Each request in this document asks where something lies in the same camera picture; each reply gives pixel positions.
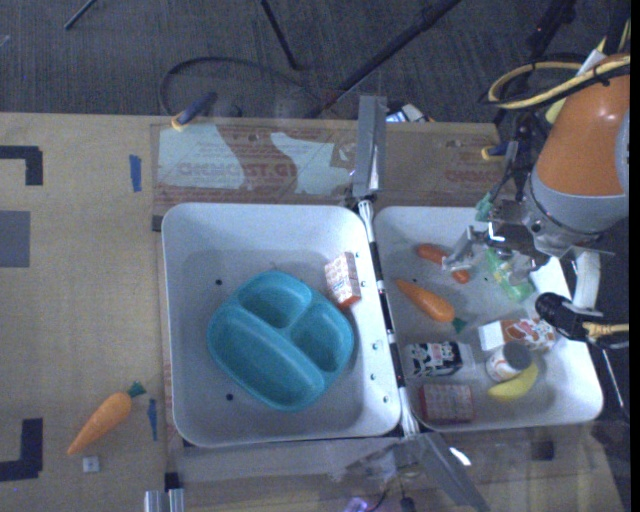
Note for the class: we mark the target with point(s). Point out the white and orange can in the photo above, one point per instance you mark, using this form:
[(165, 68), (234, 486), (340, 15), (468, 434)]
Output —
[(502, 367)]

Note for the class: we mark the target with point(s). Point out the black and white cow carton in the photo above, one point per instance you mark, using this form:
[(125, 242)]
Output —
[(432, 359)]

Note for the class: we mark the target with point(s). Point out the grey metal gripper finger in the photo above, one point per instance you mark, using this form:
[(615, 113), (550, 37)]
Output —
[(462, 252), (522, 265)]

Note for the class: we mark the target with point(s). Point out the orange sausage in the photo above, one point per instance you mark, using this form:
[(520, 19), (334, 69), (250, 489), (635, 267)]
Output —
[(431, 253)]

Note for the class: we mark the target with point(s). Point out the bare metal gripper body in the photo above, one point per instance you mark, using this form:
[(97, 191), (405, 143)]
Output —
[(517, 227)]

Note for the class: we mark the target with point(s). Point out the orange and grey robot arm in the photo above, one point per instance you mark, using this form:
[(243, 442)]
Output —
[(582, 150)]

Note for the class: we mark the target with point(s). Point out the white plastic tray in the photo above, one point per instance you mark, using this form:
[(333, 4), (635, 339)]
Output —
[(500, 410), (200, 325)]

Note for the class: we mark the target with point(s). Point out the orange carrot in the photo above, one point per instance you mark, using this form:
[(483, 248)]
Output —
[(102, 417), (427, 301)]

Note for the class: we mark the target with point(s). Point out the orange and white carton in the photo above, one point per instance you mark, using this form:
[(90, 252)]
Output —
[(343, 282)]

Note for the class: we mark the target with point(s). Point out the blue divided plate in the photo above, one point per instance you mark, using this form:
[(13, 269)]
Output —
[(280, 345)]

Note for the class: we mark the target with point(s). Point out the green packet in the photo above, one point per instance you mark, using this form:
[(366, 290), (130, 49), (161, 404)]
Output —
[(520, 290)]

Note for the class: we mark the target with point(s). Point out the black cylinder on white bracket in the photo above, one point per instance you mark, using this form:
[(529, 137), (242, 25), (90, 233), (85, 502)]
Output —
[(562, 310)]

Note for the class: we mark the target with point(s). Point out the white carton with orange print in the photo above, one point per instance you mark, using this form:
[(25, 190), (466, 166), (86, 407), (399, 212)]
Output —
[(525, 332)]

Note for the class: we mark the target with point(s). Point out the small white cube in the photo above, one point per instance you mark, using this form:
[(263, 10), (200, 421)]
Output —
[(91, 464)]

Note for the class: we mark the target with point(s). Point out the yellow banana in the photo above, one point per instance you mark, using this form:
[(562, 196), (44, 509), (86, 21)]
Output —
[(515, 387)]

